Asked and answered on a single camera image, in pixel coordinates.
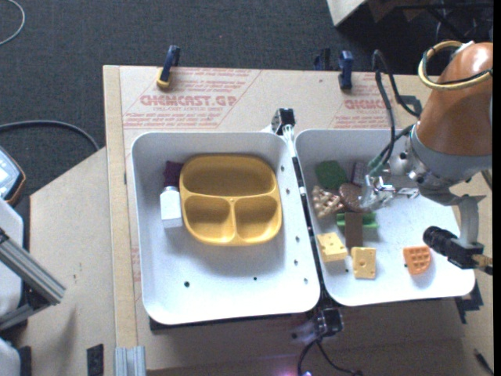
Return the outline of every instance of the dark gray floor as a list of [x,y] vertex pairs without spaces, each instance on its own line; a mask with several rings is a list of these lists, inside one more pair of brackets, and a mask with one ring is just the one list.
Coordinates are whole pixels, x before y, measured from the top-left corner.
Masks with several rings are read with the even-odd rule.
[[[420,55],[437,41],[438,22],[427,13],[409,23],[396,11],[374,23],[363,6],[335,28],[326,0],[16,1],[26,25],[0,45],[0,124],[65,121],[100,146],[104,64],[160,66],[176,44],[179,65],[187,67],[310,70],[318,51],[329,47],[333,54],[350,50],[355,71],[370,71],[372,52],[380,49],[395,73],[415,74]],[[468,28],[471,16],[460,23]],[[19,21],[16,8],[0,1],[0,40]],[[473,36],[488,38],[483,30]],[[57,128],[0,132],[0,146],[27,173],[26,194],[93,151],[85,139]]]

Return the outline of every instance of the white cable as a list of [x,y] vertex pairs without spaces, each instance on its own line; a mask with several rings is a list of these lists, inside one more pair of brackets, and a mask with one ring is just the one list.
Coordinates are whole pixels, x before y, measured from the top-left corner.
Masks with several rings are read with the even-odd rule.
[[14,0],[5,0],[5,1],[14,4],[21,11],[21,16],[23,18],[21,20],[21,25],[19,26],[19,28],[17,28],[17,31],[14,32],[12,35],[10,35],[7,39],[0,41],[0,46],[4,45],[7,42],[12,41],[23,30],[24,23],[26,22],[26,14],[24,13],[24,9],[21,6],[21,4],[19,4],[18,2],[15,2]]

